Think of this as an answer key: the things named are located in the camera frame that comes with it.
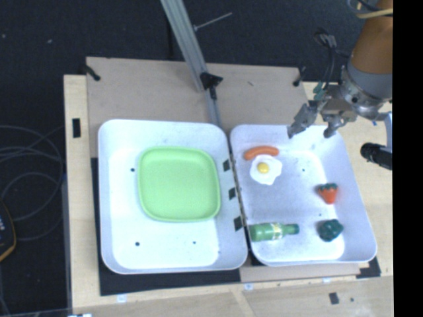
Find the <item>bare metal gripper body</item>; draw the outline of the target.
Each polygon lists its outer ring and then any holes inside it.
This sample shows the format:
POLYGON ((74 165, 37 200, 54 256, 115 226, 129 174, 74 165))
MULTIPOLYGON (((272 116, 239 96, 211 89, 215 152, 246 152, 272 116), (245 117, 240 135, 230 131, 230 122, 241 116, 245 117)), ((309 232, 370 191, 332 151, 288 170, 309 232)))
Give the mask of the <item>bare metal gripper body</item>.
POLYGON ((381 100, 355 84, 330 85, 319 101, 319 112, 325 121, 336 118, 343 122, 354 122, 358 116, 378 122, 387 117, 381 112, 385 100, 381 100))

